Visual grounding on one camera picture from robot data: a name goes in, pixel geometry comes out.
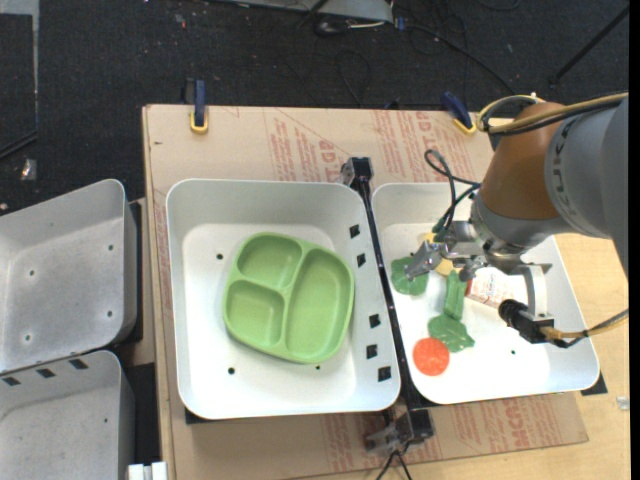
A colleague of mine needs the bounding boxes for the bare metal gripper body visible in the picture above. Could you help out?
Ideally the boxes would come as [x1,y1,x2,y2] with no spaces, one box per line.
[437,220,527,275]

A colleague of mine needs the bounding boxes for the yellow round toy food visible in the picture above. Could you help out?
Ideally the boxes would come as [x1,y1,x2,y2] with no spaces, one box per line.
[422,232,455,276]

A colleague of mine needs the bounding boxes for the white packet with red print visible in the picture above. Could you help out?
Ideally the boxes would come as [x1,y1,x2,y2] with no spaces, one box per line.
[464,269,507,310]

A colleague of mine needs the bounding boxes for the green lettuce leaf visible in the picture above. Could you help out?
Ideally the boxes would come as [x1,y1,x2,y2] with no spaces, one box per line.
[390,256,431,297]

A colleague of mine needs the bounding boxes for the thin black rod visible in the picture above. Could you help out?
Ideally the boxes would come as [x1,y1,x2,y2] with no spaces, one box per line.
[355,176,419,414]

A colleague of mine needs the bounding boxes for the green leafy vegetable with stem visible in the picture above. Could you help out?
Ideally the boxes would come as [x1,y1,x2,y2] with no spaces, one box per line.
[427,269,477,354]

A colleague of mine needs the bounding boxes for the orange round slice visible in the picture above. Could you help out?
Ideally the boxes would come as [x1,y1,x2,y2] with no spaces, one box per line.
[412,337,451,377]

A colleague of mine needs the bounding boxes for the white plastic tray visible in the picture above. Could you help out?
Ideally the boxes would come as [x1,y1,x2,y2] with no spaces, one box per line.
[165,177,403,421]
[371,182,601,406]

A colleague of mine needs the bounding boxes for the green divided plate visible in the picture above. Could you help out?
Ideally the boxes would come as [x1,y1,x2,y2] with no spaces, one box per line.
[220,231,357,366]

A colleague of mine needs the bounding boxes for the brown cardboard board red print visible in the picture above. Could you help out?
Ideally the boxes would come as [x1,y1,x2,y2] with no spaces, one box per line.
[142,103,590,480]

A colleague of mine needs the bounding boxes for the black cylinder on white bracket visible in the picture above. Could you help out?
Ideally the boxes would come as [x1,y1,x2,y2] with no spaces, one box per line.
[497,262,557,345]

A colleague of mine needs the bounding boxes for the black block with thin wires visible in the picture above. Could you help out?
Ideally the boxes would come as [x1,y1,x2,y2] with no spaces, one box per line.
[340,156,374,189]
[363,406,435,453]

